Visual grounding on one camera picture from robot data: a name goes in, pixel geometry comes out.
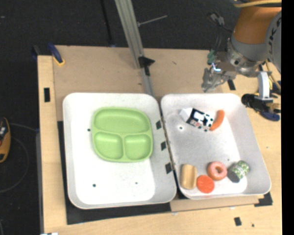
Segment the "metal rail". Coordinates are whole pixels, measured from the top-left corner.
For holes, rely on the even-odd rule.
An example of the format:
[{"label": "metal rail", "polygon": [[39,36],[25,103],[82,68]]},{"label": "metal rail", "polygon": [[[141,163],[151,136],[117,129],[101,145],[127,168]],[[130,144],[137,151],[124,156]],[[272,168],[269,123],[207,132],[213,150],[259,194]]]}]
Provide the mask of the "metal rail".
[{"label": "metal rail", "polygon": [[142,62],[139,61],[139,58],[145,56],[141,36],[138,31],[138,25],[134,14],[132,0],[115,0],[115,3],[123,26],[127,44],[134,58],[135,66],[141,69],[145,92],[154,97],[150,75],[149,72],[146,72],[148,71],[148,65],[142,67]]}]

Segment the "green divided plate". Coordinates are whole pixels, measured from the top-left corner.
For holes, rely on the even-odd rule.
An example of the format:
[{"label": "green divided plate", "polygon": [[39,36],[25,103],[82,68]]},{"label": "green divided plate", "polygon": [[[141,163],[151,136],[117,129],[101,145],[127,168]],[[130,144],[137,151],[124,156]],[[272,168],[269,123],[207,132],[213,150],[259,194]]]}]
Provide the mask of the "green divided plate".
[{"label": "green divided plate", "polygon": [[104,107],[94,113],[92,139],[95,152],[108,161],[138,162],[153,149],[151,124],[142,111]]}]

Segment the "blue clamp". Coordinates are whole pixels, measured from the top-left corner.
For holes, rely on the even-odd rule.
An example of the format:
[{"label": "blue clamp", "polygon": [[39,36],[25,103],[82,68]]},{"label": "blue clamp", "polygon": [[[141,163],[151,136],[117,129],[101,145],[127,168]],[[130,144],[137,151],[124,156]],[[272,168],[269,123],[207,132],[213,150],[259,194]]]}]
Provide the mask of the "blue clamp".
[{"label": "blue clamp", "polygon": [[37,45],[34,45],[30,50],[31,56],[35,62],[37,62],[37,56],[40,55],[40,50]]},{"label": "blue clamp", "polygon": [[271,121],[280,120],[280,115],[278,115],[277,113],[261,112],[260,115]]},{"label": "blue clamp", "polygon": [[64,59],[61,57],[59,51],[57,50],[57,48],[54,46],[53,43],[48,43],[47,45],[48,49],[51,51],[52,55],[53,55],[53,59],[54,61],[57,63],[58,66],[63,66],[65,64]]}]

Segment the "black clamp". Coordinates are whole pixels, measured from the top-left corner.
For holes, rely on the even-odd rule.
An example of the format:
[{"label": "black clamp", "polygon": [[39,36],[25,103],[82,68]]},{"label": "black clamp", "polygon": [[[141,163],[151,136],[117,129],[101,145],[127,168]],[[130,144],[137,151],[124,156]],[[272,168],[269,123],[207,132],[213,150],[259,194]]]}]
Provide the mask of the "black clamp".
[{"label": "black clamp", "polygon": [[152,65],[155,60],[141,56],[138,58],[138,62],[140,67],[145,69],[146,76],[150,76],[149,66]]},{"label": "black clamp", "polygon": [[281,110],[273,100],[261,100],[255,94],[244,94],[241,98],[242,104],[259,112],[261,116],[271,121],[279,121]]}]

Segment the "black tape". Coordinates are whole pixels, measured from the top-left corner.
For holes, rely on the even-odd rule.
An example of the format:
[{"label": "black tape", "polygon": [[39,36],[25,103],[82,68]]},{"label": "black tape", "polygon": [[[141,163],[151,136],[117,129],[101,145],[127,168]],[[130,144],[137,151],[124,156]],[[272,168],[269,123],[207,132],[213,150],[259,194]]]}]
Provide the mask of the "black tape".
[{"label": "black tape", "polygon": [[157,127],[157,130],[159,130],[161,128],[161,121],[160,120],[158,122],[156,122],[156,127]]},{"label": "black tape", "polygon": [[165,148],[167,148],[166,142],[161,143],[161,150],[163,151]]},{"label": "black tape", "polygon": [[234,218],[234,222],[235,222],[235,225],[236,225],[236,226],[240,226],[240,225],[242,225],[242,222],[241,222],[240,217],[235,217],[235,218]]},{"label": "black tape", "polygon": [[167,174],[170,173],[170,172],[172,171],[171,163],[167,163],[167,164],[166,164],[166,171],[167,171]]},{"label": "black tape", "polygon": [[233,82],[232,79],[229,79],[227,81],[227,84],[228,84],[228,86],[229,86],[229,88],[230,88],[231,91],[235,91],[236,90],[235,85],[234,85],[234,82]]},{"label": "black tape", "polygon": [[271,194],[270,192],[266,193],[264,195],[264,198],[262,199],[259,199],[259,203],[258,204],[255,204],[254,206],[255,207],[260,207],[260,206],[272,206],[273,204],[273,200],[271,198]]},{"label": "black tape", "polygon": [[44,88],[45,102],[50,102],[50,88]]}]

